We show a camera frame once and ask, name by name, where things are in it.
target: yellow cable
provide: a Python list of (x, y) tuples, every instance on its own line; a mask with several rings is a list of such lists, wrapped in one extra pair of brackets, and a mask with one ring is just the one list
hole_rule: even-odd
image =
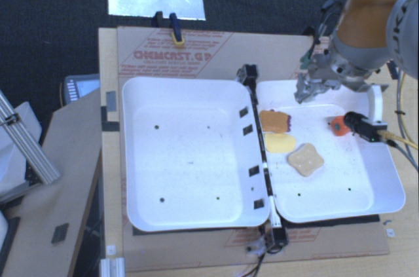
[(387, 130), (377, 130), (377, 133), (382, 136), (384, 139), (395, 139), (396, 141), (403, 142), (404, 144), (407, 144), (409, 147), (415, 148), (418, 150), (418, 145), (409, 141), (408, 139), (401, 138)]
[[(406, 73), (403, 73), (401, 77), (401, 82), (400, 82), (400, 111), (402, 112), (403, 112), (403, 85), (405, 84), (405, 77), (406, 77)], [(405, 132), (407, 139), (411, 142), (414, 142), (414, 140), (409, 135), (409, 132), (407, 131), (407, 127), (406, 127), (405, 119), (403, 115), (400, 116), (400, 120), (401, 120), (401, 126)]]

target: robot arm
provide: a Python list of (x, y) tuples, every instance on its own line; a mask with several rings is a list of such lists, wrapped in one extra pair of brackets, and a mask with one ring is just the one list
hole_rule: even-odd
[(342, 84), (367, 91), (365, 79), (388, 60), (418, 78), (418, 0), (347, 0), (328, 50), (299, 75), (295, 99), (310, 101)]

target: metal rod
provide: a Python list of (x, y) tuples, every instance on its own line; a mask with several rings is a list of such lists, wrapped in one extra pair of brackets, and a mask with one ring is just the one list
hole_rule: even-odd
[(19, 198), (20, 196), (24, 196), (28, 192), (32, 191), (34, 188), (41, 185), (40, 183), (36, 183), (29, 186), (29, 182), (25, 182), (23, 184), (20, 184), (19, 186), (16, 186), (11, 191), (5, 193), (3, 196), (0, 196), (0, 205), (6, 204), (16, 198)]
[(44, 184), (50, 184), (59, 178), (59, 171), (52, 165), (41, 146), (28, 132), (2, 91), (0, 91), (0, 126), (3, 126)]

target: black cable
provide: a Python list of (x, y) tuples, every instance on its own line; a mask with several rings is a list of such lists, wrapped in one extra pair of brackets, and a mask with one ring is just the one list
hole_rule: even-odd
[(257, 274), (259, 273), (259, 269), (261, 268), (261, 265), (262, 265), (262, 261), (264, 259), (264, 256), (265, 256), (265, 254), (262, 254), (259, 257), (259, 261), (257, 262), (256, 267), (254, 267), (253, 269), (251, 269), (247, 274), (244, 274), (244, 275), (242, 275), (240, 277), (249, 277), (249, 276), (256, 277)]
[(314, 51), (314, 47), (319, 44), (319, 38), (320, 38), (320, 27), (322, 24), (325, 24), (326, 21), (328, 21), (328, 19), (334, 15), (340, 15), (340, 13), (338, 12), (329, 12), (329, 10), (333, 9), (335, 6), (338, 6), (339, 8), (342, 7), (342, 3), (339, 0), (327, 0), (326, 2), (324, 2), (323, 6), (321, 6), (320, 11), (320, 17), (319, 20), (316, 24), (316, 29), (314, 32), (314, 36), (313, 36), (313, 43), (312, 46), (308, 49), (308, 59), (310, 59), (313, 55), (313, 51)]
[(87, 234), (85, 234), (84, 236), (83, 236), (83, 241), (84, 240), (86, 240), (90, 235), (92, 235), (92, 233), (94, 232), (94, 230), (96, 229), (96, 227), (98, 226), (98, 225), (100, 225), (100, 223), (102, 222), (102, 220), (103, 220), (103, 216), (102, 217), (100, 217), (99, 218), (99, 220), (97, 220), (95, 223), (94, 223), (94, 225), (93, 226), (91, 226), (91, 227), (89, 227), (90, 229), (89, 229), (89, 231), (87, 232)]
[(403, 156), (404, 157), (406, 157), (407, 159), (408, 159), (408, 161), (413, 165), (413, 167), (416, 169), (416, 171), (417, 172), (419, 172), (419, 168), (418, 168), (418, 165), (416, 164), (416, 162), (414, 161), (414, 159), (413, 158), (411, 158), (408, 154), (407, 154), (407, 152), (402, 148), (402, 147), (400, 147), (400, 145), (398, 145), (396, 142), (394, 142), (392, 139), (388, 139), (387, 141), (386, 141), (386, 143), (390, 146), (390, 147), (393, 147), (393, 148), (396, 148), (398, 151), (400, 151), (402, 154), (403, 154)]
[(271, 255), (275, 255), (277, 253), (279, 253), (282, 250), (283, 247), (281, 246), (274, 246), (272, 248), (270, 248), (267, 253), (271, 254)]
[(330, 17), (332, 17), (332, 16), (339, 17), (340, 16), (340, 11), (339, 12), (330, 12), (326, 15), (323, 22), (320, 24), (319, 31), (318, 31), (318, 39), (322, 36), (325, 36), (325, 30), (327, 29), (327, 21), (329, 21)]
[[(401, 115), (404, 115), (404, 112), (401, 111), (401, 78), (402, 78), (402, 70), (399, 67), (397, 70), (398, 77), (397, 77), (397, 95), (396, 95), (396, 114), (397, 114), (397, 123), (399, 125), (399, 130), (402, 138), (406, 138), (405, 130), (403, 128), (402, 122), (401, 122)], [(406, 152), (409, 155), (411, 159), (413, 159), (412, 153), (410, 151), (410, 148), (407, 144), (405, 144)]]
[(91, 273), (93, 271), (93, 269), (95, 268), (96, 264), (98, 263), (98, 259), (100, 258), (100, 247), (99, 250), (96, 251), (96, 254), (91, 262), (91, 264), (89, 265), (89, 267), (85, 270), (83, 277), (87, 277), (89, 275), (89, 273)]

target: orange object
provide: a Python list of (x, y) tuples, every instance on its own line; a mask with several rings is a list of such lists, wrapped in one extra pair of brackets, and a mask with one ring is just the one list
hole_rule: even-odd
[(344, 116), (341, 115), (339, 117), (335, 117), (332, 122), (330, 123), (332, 132), (336, 136), (343, 136), (350, 132), (351, 130), (344, 124), (343, 121)]

